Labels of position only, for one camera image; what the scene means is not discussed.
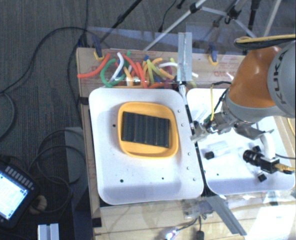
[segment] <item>black wire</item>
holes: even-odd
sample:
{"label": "black wire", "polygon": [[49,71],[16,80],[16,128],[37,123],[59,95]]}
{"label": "black wire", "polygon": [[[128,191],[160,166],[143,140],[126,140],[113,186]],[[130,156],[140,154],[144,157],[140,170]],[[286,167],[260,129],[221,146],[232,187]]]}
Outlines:
{"label": "black wire", "polygon": [[9,132],[10,128],[13,126],[14,122],[15,122],[15,117],[16,117],[16,109],[15,109],[15,104],[13,102],[13,100],[10,98],[10,96],[6,93],[2,93],[9,101],[9,104],[11,105],[11,110],[12,110],[12,116],[11,116],[11,120],[10,123],[8,124],[6,130],[0,135],[0,140]]}
{"label": "black wire", "polygon": [[162,19],[162,23],[161,23],[161,26],[158,29],[158,32],[162,32],[163,31],[163,27],[164,27],[164,22],[165,22],[166,15],[167,15],[168,11],[175,5],[176,1],[177,0],[174,0],[173,3],[172,3],[172,5],[164,13],[163,19]]}
{"label": "black wire", "polygon": [[55,35],[56,33],[62,32],[62,31],[67,31],[67,30],[80,30],[86,33],[90,33],[93,35],[93,33],[91,31],[88,31],[85,28],[82,27],[78,27],[78,26],[64,26],[64,27],[59,27],[56,28],[54,30],[52,30],[51,32],[49,32],[48,34],[46,34],[41,41],[39,42],[39,44],[37,45],[37,47],[35,48],[32,57],[30,59],[29,65],[26,68],[26,70],[24,71],[24,73],[22,74],[22,76],[17,79],[16,81],[14,81],[12,84],[8,85],[6,88],[4,88],[3,90],[0,90],[0,94],[6,92],[7,90],[9,90],[10,88],[12,88],[13,86],[15,86],[16,84],[18,84],[22,79],[24,79],[24,77],[27,75],[27,73],[30,71],[30,69],[34,66],[34,62],[36,60],[37,54],[39,52],[39,50],[41,49],[41,47],[43,46],[43,44],[53,35]]}
{"label": "black wire", "polygon": [[[77,148],[75,148],[75,147],[73,147],[73,146],[69,146],[69,145],[55,145],[55,146],[51,146],[51,147],[49,147],[49,148],[46,148],[45,150],[43,150],[42,152],[40,152],[40,153],[37,154],[37,156],[36,156],[36,158],[33,160],[33,162],[36,163],[36,166],[37,166],[38,170],[40,171],[40,173],[42,174],[42,176],[45,177],[45,178],[46,178],[47,180],[49,180],[50,182],[53,182],[53,183],[58,183],[58,182],[54,182],[54,181],[52,181],[51,179],[48,178],[49,176],[47,176],[47,175],[43,172],[43,170],[41,169],[41,167],[40,167],[40,165],[39,165],[39,162],[38,162],[38,159],[39,159],[39,158],[40,158],[45,152],[47,152],[47,151],[49,151],[49,150],[52,150],[52,149],[57,149],[57,148],[67,148],[67,149],[72,149],[72,150],[76,151],[76,152],[80,155],[80,157],[83,159],[84,164],[86,165],[86,161],[85,161],[85,158],[84,158],[84,154],[83,154],[80,150],[78,150]],[[84,173],[84,171],[80,171],[80,174],[79,174],[78,178],[75,179],[75,180],[73,180],[73,181],[71,181],[71,182],[69,182],[69,184],[76,183],[76,182],[81,178],[81,176],[83,175],[83,173]]]}
{"label": "black wire", "polygon": [[183,227],[176,229],[176,231],[184,230],[186,228],[191,227],[192,225],[194,225],[197,222],[197,220],[198,220],[198,217],[195,218],[192,222],[188,223],[187,225],[184,225]]}
{"label": "black wire", "polygon": [[214,86],[218,86],[218,85],[222,85],[222,84],[228,84],[228,85],[231,85],[232,82],[229,82],[229,81],[219,81],[219,82],[213,82],[211,85],[214,85]]}
{"label": "black wire", "polygon": [[202,217],[199,216],[198,220],[199,220],[199,231],[202,231]]}
{"label": "black wire", "polygon": [[73,133],[73,134],[77,134],[79,135],[80,137],[84,138],[84,135],[82,133],[79,133],[73,129],[59,129],[59,130],[55,130],[51,133],[49,133],[46,137],[43,138],[43,140],[40,142],[39,146],[38,146],[38,149],[37,149],[37,154],[40,153],[41,151],[41,148],[42,148],[42,145],[43,143],[52,135],[55,135],[57,133],[64,133],[64,132],[69,132],[69,133]]}
{"label": "black wire", "polygon": [[22,235],[15,234],[15,233],[10,233],[10,232],[4,231],[2,229],[0,229],[0,234],[11,236],[11,237],[16,237],[16,238],[22,239],[22,240],[30,240],[28,237],[24,237]]}
{"label": "black wire", "polygon": [[228,92],[228,88],[226,90],[224,90],[224,92],[222,93],[222,95],[220,96],[216,106],[214,107],[214,111],[216,111],[219,107],[220,102],[222,102],[223,98],[225,97],[226,93]]}
{"label": "black wire", "polygon": [[296,160],[296,157],[288,157],[288,156],[283,156],[283,155],[280,155],[280,154],[275,154],[275,155],[276,155],[277,157],[280,157],[280,158]]}
{"label": "black wire", "polygon": [[[60,205],[59,207],[55,208],[55,209],[52,209],[52,210],[40,210],[38,209],[37,207],[31,205],[31,207],[41,213],[44,213],[44,214],[52,214],[52,213],[56,213],[58,211],[60,211],[61,209],[65,210],[67,208],[67,205],[69,204],[70,200],[72,199],[73,197],[73,194],[72,194],[72,191],[70,189],[70,186],[69,186],[69,183],[67,181],[65,181],[63,178],[61,177],[57,177],[57,176],[48,176],[49,179],[53,178],[53,179],[56,179],[56,180],[59,180],[62,182],[61,185],[65,185],[65,187],[67,188],[67,191],[68,191],[68,194],[67,194],[67,197],[65,199],[65,201],[63,202],[62,205]],[[54,184],[57,184],[59,185],[60,183],[58,183],[58,181],[55,181],[51,179],[50,182],[54,183]]]}

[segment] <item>tablet screen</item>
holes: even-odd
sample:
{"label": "tablet screen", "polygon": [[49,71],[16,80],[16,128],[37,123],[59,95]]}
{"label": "tablet screen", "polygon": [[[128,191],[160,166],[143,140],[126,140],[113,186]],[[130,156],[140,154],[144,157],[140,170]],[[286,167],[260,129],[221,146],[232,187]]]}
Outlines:
{"label": "tablet screen", "polygon": [[9,220],[28,194],[28,190],[0,171],[0,215]]}

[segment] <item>yellow cable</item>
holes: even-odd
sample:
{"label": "yellow cable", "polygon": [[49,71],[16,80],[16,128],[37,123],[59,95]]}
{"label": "yellow cable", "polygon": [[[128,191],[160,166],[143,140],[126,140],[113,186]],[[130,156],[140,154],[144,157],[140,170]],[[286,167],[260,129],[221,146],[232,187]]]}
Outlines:
{"label": "yellow cable", "polygon": [[153,65],[155,65],[156,63],[158,63],[158,62],[162,62],[162,61],[163,61],[163,58],[159,57],[159,58],[155,58],[151,63],[152,63]]}
{"label": "yellow cable", "polygon": [[256,37],[256,38],[251,38],[249,36],[242,36],[236,39],[235,42],[239,44],[243,44],[243,43],[250,43],[250,42],[272,41],[272,40],[293,39],[293,38],[296,38],[296,34],[280,34],[280,35],[271,35],[271,36],[263,36],[263,37]]}
{"label": "yellow cable", "polygon": [[134,80],[133,80],[132,76],[130,75],[128,69],[125,66],[123,67],[123,71],[126,74],[126,81],[127,81],[128,86],[130,86],[130,87],[133,86]]}
{"label": "yellow cable", "polygon": [[155,80],[153,76],[152,63],[149,59],[147,59],[147,64],[148,64],[148,74],[149,74],[150,83],[153,85],[155,83]]}
{"label": "yellow cable", "polygon": [[164,71],[162,68],[159,68],[159,72],[166,78],[169,78],[170,80],[174,80],[174,76],[169,74],[168,72]]}
{"label": "yellow cable", "polygon": [[148,70],[148,64],[147,64],[146,61],[144,61],[144,62],[145,62],[145,65],[142,68],[143,76],[145,77],[147,84],[149,84],[150,83],[150,79],[149,79],[149,74],[148,74],[148,71],[147,71]]}
{"label": "yellow cable", "polygon": [[210,87],[210,100],[211,100],[211,117],[210,117],[210,121],[212,121],[214,119],[214,115],[215,115],[213,88],[214,88],[214,85],[212,84],[211,87]]}
{"label": "yellow cable", "polygon": [[296,132],[295,132],[295,130],[293,128],[292,123],[290,122],[290,118],[287,118],[287,122],[288,122],[289,128],[290,128],[290,130],[292,132],[292,135],[296,138]]}

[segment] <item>white tray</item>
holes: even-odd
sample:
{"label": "white tray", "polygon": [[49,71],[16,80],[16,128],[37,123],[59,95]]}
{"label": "white tray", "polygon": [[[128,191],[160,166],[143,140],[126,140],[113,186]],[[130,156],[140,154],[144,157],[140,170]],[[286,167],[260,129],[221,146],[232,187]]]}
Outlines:
{"label": "white tray", "polygon": [[[224,89],[213,89],[213,101],[217,104]],[[202,122],[211,113],[210,89],[194,88],[187,93],[187,102],[191,112],[192,120]],[[266,117],[258,122],[259,129],[269,131],[274,129],[272,137],[275,143],[276,153],[288,156],[279,135],[273,116]],[[246,163],[243,160],[245,150],[251,150],[259,145],[264,150],[260,140],[251,140],[237,134],[233,129],[224,134],[214,133],[206,140],[199,141],[198,146],[201,154],[205,179],[209,188],[216,194],[242,194],[262,191],[281,191],[292,189],[295,185],[295,176],[275,172],[269,174],[264,172],[267,180],[260,182],[257,174],[261,172],[259,167]],[[213,151],[215,157],[206,159],[205,153]],[[288,159],[280,158],[282,164],[290,166]]]}
{"label": "white tray", "polygon": [[[117,116],[126,102],[151,102],[170,108],[179,133],[178,152],[170,158],[146,159],[122,152]],[[89,96],[98,192],[110,205],[194,199],[204,184],[185,104],[169,89],[98,88]]]}

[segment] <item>green cable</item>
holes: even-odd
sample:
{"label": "green cable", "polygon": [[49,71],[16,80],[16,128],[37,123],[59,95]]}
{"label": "green cable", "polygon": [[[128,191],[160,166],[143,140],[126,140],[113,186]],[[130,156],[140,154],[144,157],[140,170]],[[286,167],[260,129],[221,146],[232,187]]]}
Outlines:
{"label": "green cable", "polygon": [[107,82],[107,80],[105,79],[105,71],[108,69],[108,67],[112,64],[112,63],[115,63],[116,62],[116,59],[113,58],[111,60],[109,60],[106,65],[103,67],[103,69],[100,71],[100,79],[101,81],[103,82],[103,84],[108,87],[108,88],[112,88],[113,85],[109,82]]}
{"label": "green cable", "polygon": [[113,58],[111,60],[109,60],[106,65],[103,67],[103,69],[100,71],[100,78],[101,81],[103,82],[103,84],[108,87],[108,88],[112,88],[113,86],[117,85],[119,82],[121,82],[122,80],[125,79],[126,74],[123,74],[122,76],[118,77],[116,80],[112,81],[112,82],[107,82],[107,80],[105,79],[105,72],[108,69],[108,67],[112,64],[115,63],[116,59]]}

